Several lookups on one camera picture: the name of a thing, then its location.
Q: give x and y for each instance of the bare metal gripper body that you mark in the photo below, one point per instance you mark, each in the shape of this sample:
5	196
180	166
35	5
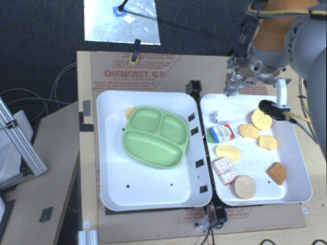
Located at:
260	73

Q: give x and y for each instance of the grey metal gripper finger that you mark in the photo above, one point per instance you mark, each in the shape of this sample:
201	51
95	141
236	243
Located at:
238	88
228	87

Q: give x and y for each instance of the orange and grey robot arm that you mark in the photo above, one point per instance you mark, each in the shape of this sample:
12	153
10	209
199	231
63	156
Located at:
304	42

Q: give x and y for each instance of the white packet with grey cap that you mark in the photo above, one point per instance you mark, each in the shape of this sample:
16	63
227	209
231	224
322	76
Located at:
226	116

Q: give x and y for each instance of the yellow round toy biscuit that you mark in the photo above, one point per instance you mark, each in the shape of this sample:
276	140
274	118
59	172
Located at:
261	120

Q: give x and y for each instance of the colourful printed packet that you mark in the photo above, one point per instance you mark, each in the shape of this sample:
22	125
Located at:
222	133

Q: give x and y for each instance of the pale yellow toy slice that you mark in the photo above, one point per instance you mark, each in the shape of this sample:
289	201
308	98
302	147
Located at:
228	152

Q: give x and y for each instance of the thin black rod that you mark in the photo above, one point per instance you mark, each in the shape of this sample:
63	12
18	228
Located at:
207	152

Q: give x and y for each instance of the brown cardboard board red print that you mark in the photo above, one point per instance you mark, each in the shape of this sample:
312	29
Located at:
153	73

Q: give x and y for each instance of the white plastic tray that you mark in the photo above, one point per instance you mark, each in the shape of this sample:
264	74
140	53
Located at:
258	162
143	185

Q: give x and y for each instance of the red and white carton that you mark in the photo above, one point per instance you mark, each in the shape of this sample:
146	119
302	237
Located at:
224	170

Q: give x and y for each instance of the orange toy waffle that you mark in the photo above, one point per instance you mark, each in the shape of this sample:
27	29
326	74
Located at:
276	173

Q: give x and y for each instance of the green divided plate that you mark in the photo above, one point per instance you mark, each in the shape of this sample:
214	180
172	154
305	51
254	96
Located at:
153	147

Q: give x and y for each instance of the tan round toy biscuit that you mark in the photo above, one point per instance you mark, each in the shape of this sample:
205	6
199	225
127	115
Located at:
244	187

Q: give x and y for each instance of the small yellow toy food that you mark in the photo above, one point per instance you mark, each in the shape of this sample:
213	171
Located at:
129	112

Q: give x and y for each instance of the black cylinder on white bracket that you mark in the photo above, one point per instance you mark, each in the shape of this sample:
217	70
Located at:
271	108

